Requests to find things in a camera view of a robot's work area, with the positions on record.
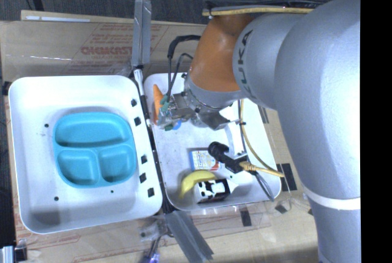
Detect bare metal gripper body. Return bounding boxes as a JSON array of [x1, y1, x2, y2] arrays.
[[157, 91, 231, 131]]

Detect orange carrot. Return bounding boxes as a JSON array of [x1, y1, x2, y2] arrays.
[[152, 83, 164, 126]]

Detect white plastic tray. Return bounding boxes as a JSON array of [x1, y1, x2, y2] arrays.
[[8, 75, 164, 235], [143, 72, 282, 212]]

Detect blue and white carton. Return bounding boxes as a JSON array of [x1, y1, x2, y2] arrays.
[[189, 148, 222, 172]]

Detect yellow banana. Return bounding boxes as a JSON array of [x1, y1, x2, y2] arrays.
[[179, 170, 219, 199]]

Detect black and white carton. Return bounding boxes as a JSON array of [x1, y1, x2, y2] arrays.
[[195, 178, 239, 205]]

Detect blue divided plate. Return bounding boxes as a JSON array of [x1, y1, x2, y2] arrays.
[[52, 111, 138, 189]]

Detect brown cardboard board, red print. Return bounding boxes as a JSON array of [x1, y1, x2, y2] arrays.
[[0, 10, 320, 263]]

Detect black cylinder on white bracket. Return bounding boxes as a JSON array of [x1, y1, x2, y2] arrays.
[[208, 119, 249, 175]]

